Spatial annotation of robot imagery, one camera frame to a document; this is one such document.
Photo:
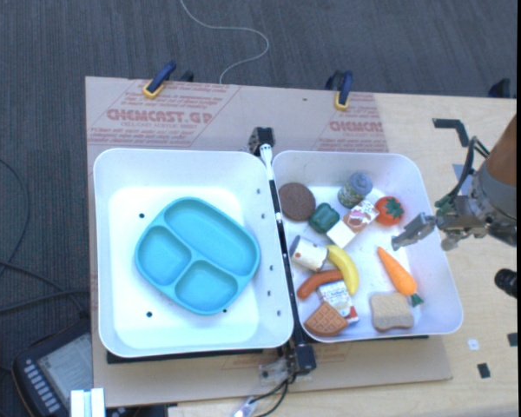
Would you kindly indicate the white plastic tray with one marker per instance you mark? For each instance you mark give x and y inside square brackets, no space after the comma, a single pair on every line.
[121,250]
[430,276]

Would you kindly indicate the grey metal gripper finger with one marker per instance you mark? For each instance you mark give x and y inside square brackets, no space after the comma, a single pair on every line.
[414,230]

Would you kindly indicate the brown round biscuit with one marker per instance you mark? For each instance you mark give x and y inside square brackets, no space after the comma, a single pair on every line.
[296,201]

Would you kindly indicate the white and red carton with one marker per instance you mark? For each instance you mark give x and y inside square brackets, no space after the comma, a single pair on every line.
[351,224]

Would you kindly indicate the blue divided plate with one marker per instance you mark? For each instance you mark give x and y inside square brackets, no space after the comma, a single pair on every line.
[199,233]

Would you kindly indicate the green can with grey lid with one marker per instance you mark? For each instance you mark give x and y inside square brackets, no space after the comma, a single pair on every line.
[354,189]

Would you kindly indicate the orange sausage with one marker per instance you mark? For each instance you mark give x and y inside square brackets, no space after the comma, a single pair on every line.
[317,282]

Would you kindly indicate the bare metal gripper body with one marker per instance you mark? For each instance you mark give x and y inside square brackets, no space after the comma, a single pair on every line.
[462,220]

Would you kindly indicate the green pepper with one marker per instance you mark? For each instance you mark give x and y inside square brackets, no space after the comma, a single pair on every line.
[324,218]

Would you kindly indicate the brown cardboard board red print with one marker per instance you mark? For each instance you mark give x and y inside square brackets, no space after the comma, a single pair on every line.
[226,115]

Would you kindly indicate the white and red packet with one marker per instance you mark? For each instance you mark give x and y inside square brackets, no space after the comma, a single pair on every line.
[338,297]

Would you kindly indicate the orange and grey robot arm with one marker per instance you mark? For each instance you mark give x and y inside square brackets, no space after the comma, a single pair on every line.
[501,176]

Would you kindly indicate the white can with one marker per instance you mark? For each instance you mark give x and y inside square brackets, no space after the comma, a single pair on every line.
[308,253]

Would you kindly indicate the black cylinder on white bracket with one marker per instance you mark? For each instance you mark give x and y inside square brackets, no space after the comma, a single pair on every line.
[507,281]

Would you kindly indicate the tan bread slice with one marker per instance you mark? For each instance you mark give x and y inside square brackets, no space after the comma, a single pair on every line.
[391,312]

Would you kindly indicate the orange carrot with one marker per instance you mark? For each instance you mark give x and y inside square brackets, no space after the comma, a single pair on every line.
[398,273]

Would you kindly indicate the brown waffle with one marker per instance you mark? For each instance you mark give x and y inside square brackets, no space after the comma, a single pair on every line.
[325,320]

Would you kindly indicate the thin black and white rod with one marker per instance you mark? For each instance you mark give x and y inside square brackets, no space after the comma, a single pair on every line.
[278,215]

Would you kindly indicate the red tomato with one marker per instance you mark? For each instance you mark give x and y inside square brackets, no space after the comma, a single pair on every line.
[389,212]

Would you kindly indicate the yellow banana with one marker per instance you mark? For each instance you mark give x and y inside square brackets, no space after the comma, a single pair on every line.
[347,267]

